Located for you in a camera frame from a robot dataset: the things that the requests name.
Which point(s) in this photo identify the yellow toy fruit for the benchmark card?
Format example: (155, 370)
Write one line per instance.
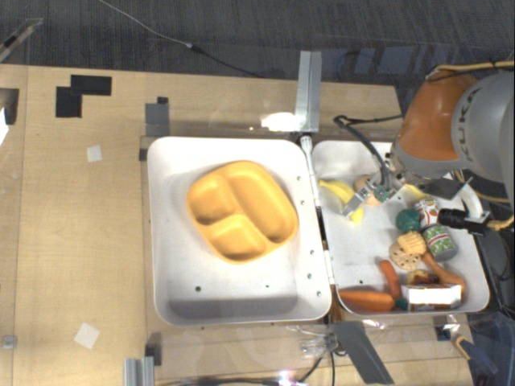
(414, 193)

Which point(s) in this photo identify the beige egg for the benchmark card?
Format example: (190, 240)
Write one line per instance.
(361, 183)

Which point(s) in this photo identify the yellow banana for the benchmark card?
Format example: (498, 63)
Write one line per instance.
(340, 191)

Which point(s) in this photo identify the yellow waffle biscuit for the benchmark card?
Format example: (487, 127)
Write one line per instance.
(412, 242)

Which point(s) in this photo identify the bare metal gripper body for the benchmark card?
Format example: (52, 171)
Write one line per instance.
(384, 187)

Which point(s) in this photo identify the black cylinder on white bracket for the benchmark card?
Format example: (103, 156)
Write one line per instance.
(454, 217)

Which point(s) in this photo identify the green broccoli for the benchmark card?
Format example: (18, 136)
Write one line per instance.
(407, 220)

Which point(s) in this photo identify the orange sausage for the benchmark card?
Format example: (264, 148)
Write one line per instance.
(390, 278)

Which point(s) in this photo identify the white plastic tray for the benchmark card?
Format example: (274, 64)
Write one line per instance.
(362, 247)
(241, 296)

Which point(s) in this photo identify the round beige holed biscuit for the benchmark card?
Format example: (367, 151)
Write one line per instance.
(403, 259)

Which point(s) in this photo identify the brown and red bread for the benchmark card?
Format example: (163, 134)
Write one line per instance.
(420, 276)

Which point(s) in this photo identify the orange carrot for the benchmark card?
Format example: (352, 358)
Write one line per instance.
(366, 300)

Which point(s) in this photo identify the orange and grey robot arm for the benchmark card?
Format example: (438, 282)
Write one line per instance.
(434, 127)

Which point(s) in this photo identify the yellow divided plate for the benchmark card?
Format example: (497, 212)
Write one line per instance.
(241, 211)

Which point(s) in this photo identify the white carton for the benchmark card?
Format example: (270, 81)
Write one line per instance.
(432, 296)

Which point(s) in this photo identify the green and white can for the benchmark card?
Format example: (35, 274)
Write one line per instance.
(440, 243)

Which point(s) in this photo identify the brown chicken drumstick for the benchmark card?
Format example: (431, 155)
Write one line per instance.
(446, 275)

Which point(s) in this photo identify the red and white can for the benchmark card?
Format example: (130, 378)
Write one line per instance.
(429, 211)

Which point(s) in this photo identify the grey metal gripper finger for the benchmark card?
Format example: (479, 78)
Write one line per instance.
(354, 203)

